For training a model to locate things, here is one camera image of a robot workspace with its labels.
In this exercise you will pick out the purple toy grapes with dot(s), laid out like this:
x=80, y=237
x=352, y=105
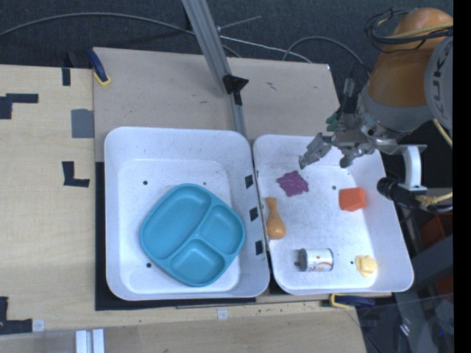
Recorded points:
x=293, y=183

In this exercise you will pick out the black cylinder on white bracket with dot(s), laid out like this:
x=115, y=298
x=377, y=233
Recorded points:
x=412, y=167

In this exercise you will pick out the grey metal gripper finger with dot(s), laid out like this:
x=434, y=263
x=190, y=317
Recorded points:
x=349, y=160
x=315, y=150

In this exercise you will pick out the white small can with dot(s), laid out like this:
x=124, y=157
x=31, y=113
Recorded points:
x=319, y=259

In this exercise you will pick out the pale wood board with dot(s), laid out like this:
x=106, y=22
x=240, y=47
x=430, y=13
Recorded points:
x=162, y=90

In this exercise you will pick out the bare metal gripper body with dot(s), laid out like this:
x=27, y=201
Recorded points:
x=355, y=138

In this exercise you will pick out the blue divided plate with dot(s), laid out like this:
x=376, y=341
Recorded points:
x=191, y=234

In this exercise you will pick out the white plastic tray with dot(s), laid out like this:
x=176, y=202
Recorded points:
x=125, y=212
x=320, y=226

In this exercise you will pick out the orange cube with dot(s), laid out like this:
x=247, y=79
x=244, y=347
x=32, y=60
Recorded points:
x=352, y=199

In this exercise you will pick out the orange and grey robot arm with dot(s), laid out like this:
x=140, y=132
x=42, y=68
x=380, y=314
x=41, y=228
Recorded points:
x=399, y=75

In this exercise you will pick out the yellow lumpy toy food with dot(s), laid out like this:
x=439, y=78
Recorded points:
x=366, y=266

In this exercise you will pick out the orange toy chicken drumstick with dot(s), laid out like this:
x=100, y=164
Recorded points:
x=275, y=224

